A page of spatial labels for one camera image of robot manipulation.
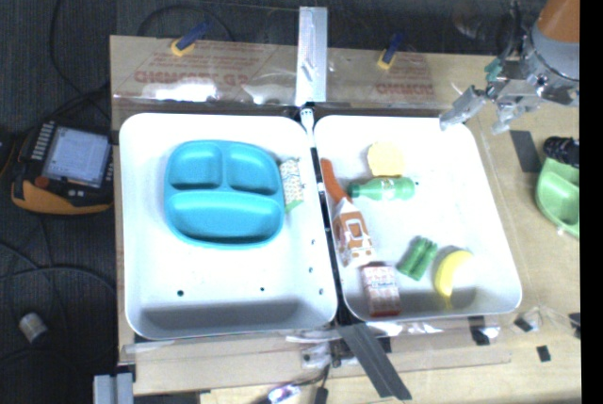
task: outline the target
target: plastic bottle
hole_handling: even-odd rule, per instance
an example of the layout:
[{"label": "plastic bottle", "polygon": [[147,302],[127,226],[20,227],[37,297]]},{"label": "plastic bottle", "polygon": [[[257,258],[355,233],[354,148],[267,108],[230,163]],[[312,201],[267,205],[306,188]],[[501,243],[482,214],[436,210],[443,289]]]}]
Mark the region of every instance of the plastic bottle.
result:
[{"label": "plastic bottle", "polygon": [[415,182],[405,176],[398,178],[373,178],[363,185],[352,183],[348,186],[352,198],[360,196],[372,200],[408,200],[415,195]]}]

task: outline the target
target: blue divided plate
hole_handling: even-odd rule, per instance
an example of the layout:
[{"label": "blue divided plate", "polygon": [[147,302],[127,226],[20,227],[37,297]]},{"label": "blue divided plate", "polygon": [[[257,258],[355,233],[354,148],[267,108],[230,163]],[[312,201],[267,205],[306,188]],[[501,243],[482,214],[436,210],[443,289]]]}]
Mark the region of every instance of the blue divided plate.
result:
[{"label": "blue divided plate", "polygon": [[281,174],[276,161],[257,146],[189,141],[168,161],[164,208],[170,229],[193,245],[262,246],[283,228]]}]

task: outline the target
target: red and white box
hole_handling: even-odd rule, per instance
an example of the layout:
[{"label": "red and white box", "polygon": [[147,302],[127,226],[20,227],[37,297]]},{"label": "red and white box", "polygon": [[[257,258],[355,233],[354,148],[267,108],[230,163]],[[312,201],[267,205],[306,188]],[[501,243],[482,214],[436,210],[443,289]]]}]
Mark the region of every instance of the red and white box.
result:
[{"label": "red and white box", "polygon": [[395,268],[366,266],[361,275],[370,316],[394,316],[402,311]]}]

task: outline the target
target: small metal cylinder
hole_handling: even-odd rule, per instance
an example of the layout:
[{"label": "small metal cylinder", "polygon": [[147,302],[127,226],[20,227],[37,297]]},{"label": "small metal cylinder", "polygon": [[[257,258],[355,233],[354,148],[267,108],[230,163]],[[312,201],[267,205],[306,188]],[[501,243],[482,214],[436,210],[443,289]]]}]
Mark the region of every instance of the small metal cylinder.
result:
[{"label": "small metal cylinder", "polygon": [[29,341],[29,344],[36,344],[41,337],[48,332],[48,328],[35,312],[25,314],[19,321],[19,329]]}]

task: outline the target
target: white tray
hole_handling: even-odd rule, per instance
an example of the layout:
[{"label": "white tray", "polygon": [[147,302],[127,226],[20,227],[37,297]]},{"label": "white tray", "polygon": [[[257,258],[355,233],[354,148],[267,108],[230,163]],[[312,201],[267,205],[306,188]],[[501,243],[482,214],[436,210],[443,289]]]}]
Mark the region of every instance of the white tray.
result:
[{"label": "white tray", "polygon": [[[372,177],[367,163],[372,143],[391,141],[401,150],[404,176],[418,183],[414,197],[391,202],[354,199],[378,260],[394,266],[418,235],[440,249],[460,247],[475,255],[455,281],[452,309],[445,308],[433,289],[432,265],[419,282],[397,272],[402,312],[398,317],[381,318],[368,313],[360,271],[343,267],[338,259],[344,299],[357,317],[403,321],[493,315],[509,313],[519,305],[521,282],[478,148],[465,126],[442,132],[436,118],[333,115],[317,122],[315,140],[319,157],[333,162],[334,174],[344,189],[352,181]],[[328,201],[332,213],[333,201]]]},{"label": "white tray", "polygon": [[[168,227],[163,184],[181,143],[223,139],[257,145],[277,162],[300,159],[304,203],[267,245],[198,247]],[[317,329],[337,306],[334,277],[302,127],[281,117],[138,114],[120,131],[125,315],[148,339]]]}]

